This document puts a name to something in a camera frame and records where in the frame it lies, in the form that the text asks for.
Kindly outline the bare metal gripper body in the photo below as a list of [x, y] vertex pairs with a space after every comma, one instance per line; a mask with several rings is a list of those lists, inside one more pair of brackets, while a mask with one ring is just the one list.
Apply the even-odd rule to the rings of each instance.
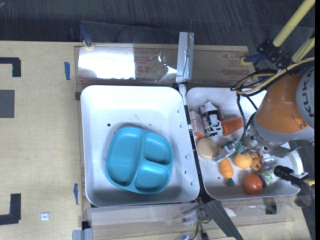
[[246, 131], [245, 138], [243, 140], [243, 150], [244, 155], [250, 153], [263, 154], [268, 153], [275, 148], [274, 144], [271, 144], [264, 139], [262, 139], [255, 131]]

